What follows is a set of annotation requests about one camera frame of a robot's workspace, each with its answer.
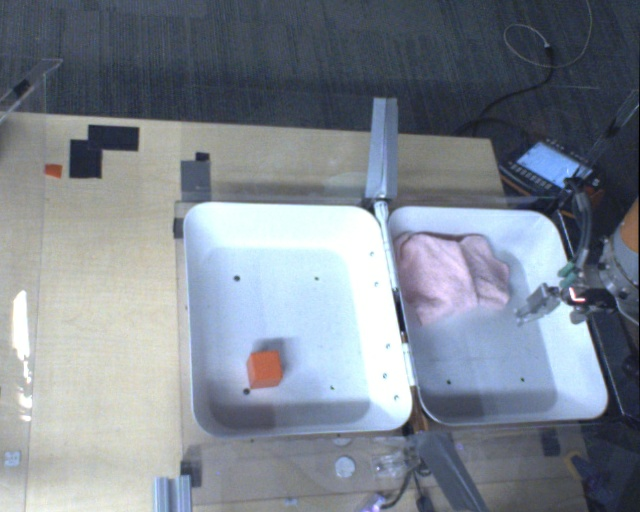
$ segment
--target wooden table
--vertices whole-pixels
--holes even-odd
[[[210,153],[214,183],[231,188],[291,176],[311,187],[358,182],[369,134],[66,116],[46,122],[47,161],[65,170],[46,182],[27,510],[148,511],[154,477],[179,471],[181,408],[188,407],[180,393],[172,233],[180,161]],[[69,179],[69,141],[86,139],[89,124],[139,127],[139,151],[105,151],[102,179]],[[489,141],[401,135],[399,154],[405,190],[501,194]],[[485,475],[481,492],[505,510],[527,510],[534,492],[536,507],[567,492],[581,495],[560,459],[545,460],[530,440],[526,453],[518,452],[516,436],[501,443],[512,443],[516,455],[479,457],[470,467]],[[575,443],[579,448],[579,436]],[[486,478],[487,471],[502,476]],[[431,485],[434,502],[444,505]],[[407,494],[397,510],[415,510],[414,494]],[[272,511],[296,503],[291,510],[352,510],[362,497],[197,510]]]

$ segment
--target pink cloth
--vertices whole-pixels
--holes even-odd
[[[422,325],[509,302],[509,267],[494,257],[483,236],[407,233],[394,244],[402,295]]]

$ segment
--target metal bracket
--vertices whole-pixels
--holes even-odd
[[[395,199],[398,195],[398,101],[374,98],[369,168],[364,198]]]
[[[192,512],[191,477],[158,477],[153,486],[154,512]]]

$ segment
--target orange block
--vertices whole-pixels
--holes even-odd
[[[272,388],[282,380],[282,363],[277,350],[253,352],[247,361],[249,387]]]
[[[45,164],[44,173],[52,178],[62,178],[62,166],[59,164]]]

